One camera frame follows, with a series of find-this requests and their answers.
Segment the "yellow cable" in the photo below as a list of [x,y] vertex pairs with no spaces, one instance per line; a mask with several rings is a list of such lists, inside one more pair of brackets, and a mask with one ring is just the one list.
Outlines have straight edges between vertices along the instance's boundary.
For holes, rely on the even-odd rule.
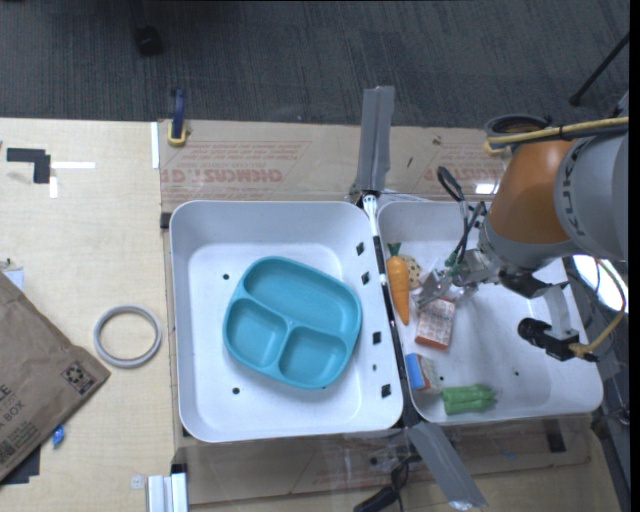
[[513,142],[524,142],[544,137],[553,137],[556,135],[570,135],[572,132],[579,132],[583,130],[591,130],[594,128],[609,128],[611,126],[623,126],[629,124],[629,116],[626,117],[612,117],[607,119],[600,119],[598,121],[585,121],[583,123],[570,124],[558,128],[543,128],[542,130],[536,130],[534,132],[517,133],[514,135],[493,135],[487,137],[487,142],[510,144]]
[[601,259],[596,259],[596,263],[600,267],[602,267],[607,272],[607,274],[609,274],[609,277],[611,277],[611,279],[613,280],[614,284],[616,285],[616,288],[618,289],[618,293],[620,293],[620,297],[622,299],[622,306],[620,308],[620,311],[618,311],[618,314],[611,321],[611,323],[591,343],[589,343],[588,345],[583,345],[582,343],[572,343],[571,345],[569,345],[569,349],[577,357],[583,357],[586,353],[593,351],[594,348],[600,345],[607,338],[607,336],[611,334],[611,331],[613,331],[616,328],[616,326],[620,323],[620,321],[624,317],[624,312],[627,307],[627,299],[624,296],[624,291],[622,290],[622,286],[618,282],[618,279],[614,275],[613,271],[610,270],[609,267],[605,265]]

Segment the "small box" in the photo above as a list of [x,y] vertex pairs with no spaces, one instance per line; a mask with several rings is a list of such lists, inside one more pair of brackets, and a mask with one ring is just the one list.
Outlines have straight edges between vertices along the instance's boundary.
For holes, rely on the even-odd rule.
[[416,343],[429,345],[440,350],[449,346],[455,304],[445,299],[436,299],[420,310]]
[[412,389],[434,395],[440,393],[436,366],[431,359],[412,352],[404,360]]

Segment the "small blue object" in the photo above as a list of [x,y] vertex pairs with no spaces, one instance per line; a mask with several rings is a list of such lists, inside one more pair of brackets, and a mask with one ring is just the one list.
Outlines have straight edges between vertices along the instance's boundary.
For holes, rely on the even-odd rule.
[[53,431],[51,443],[53,444],[53,446],[58,446],[63,439],[64,439],[64,426],[58,425],[56,429]]
[[346,367],[361,323],[360,302],[343,282],[273,256],[245,271],[222,332],[239,362],[292,386],[319,389]]

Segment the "gray carpet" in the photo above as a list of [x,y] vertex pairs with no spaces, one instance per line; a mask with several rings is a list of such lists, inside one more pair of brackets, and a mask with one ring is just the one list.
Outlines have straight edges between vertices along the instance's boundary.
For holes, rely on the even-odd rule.
[[481,128],[510,113],[608,115],[629,88],[629,0],[147,1],[165,51],[139,54],[127,0],[0,0],[0,116],[359,124],[394,85],[395,125]]

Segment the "white plastic tray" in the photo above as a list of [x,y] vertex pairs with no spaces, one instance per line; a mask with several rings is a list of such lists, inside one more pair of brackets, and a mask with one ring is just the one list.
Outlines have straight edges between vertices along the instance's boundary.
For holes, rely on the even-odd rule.
[[[372,432],[398,421],[403,401],[396,358],[372,234],[360,209],[337,201],[193,201],[173,213],[170,235],[178,401],[189,433],[227,442]],[[279,382],[242,365],[224,347],[229,299],[244,271],[266,256],[291,258],[340,279],[360,300],[353,355],[325,389]]]
[[[392,202],[380,208],[378,225],[385,242],[401,242],[401,253],[413,256],[423,272],[442,269],[462,234],[457,203]],[[469,239],[475,247],[477,230]],[[540,280],[567,280],[560,260],[536,273]],[[585,340],[570,287],[565,296],[572,326]],[[594,363],[580,359],[560,362],[520,338],[517,326],[525,317],[550,322],[544,299],[527,300],[499,285],[481,285],[470,298],[458,301],[450,345],[446,350],[414,341],[417,311],[399,322],[406,353],[417,352],[435,361],[442,386],[483,383],[497,390],[496,405],[483,412],[447,416],[442,399],[412,391],[414,406],[428,421],[440,424],[482,423],[548,415],[586,413],[602,401],[602,380]]]

